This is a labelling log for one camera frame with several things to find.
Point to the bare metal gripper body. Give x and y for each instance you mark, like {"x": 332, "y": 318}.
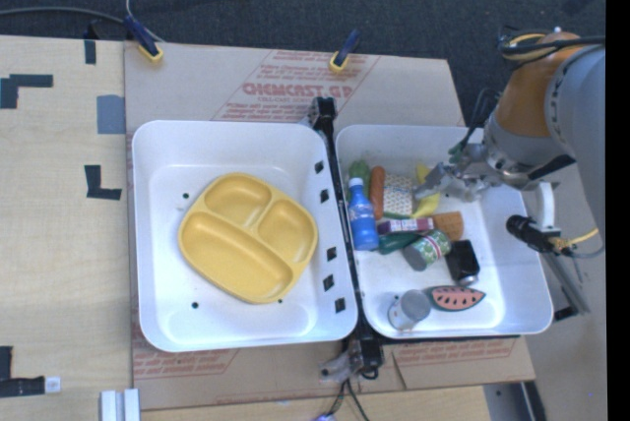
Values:
{"x": 497, "y": 169}

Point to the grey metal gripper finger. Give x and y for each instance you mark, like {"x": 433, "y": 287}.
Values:
{"x": 468, "y": 193}
{"x": 432, "y": 183}

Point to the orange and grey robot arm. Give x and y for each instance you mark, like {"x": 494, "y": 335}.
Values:
{"x": 571, "y": 104}

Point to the yellow banana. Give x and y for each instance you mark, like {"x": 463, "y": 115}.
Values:
{"x": 429, "y": 207}

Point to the white patterned packet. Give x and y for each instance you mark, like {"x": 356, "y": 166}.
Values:
{"x": 397, "y": 195}

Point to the orange waffle biscuit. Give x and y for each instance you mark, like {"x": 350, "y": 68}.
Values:
{"x": 450, "y": 224}

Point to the purple and white carton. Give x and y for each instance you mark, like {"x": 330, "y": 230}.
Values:
{"x": 403, "y": 225}

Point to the orange carrot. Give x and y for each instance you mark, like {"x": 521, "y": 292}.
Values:
{"x": 377, "y": 188}

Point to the green patterned can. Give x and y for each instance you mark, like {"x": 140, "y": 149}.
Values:
{"x": 429, "y": 249}

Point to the black can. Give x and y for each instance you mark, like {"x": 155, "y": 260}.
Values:
{"x": 462, "y": 261}

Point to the dark green bottle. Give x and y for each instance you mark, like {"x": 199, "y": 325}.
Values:
{"x": 394, "y": 243}

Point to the green toy vegetable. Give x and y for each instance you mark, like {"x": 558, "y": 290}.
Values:
{"x": 359, "y": 172}

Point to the blue bottle white cap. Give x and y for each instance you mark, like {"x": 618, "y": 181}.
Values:
{"x": 363, "y": 222}

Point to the thin black rod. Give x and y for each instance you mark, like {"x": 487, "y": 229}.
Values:
{"x": 344, "y": 222}

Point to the white plastic tray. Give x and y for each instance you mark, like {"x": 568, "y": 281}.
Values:
{"x": 512, "y": 281}
{"x": 167, "y": 261}

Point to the watermelon slice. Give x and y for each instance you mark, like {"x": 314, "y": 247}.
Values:
{"x": 455, "y": 298}

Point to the silver can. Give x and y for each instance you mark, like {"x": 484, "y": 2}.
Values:
{"x": 408, "y": 308}

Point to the yellow divided plate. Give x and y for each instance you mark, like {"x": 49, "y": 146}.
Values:
{"x": 231, "y": 242}

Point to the brown cardboard board red print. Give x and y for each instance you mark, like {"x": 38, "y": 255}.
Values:
{"x": 197, "y": 84}

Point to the black cylinder on white bracket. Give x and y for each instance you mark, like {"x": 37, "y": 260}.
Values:
{"x": 531, "y": 229}

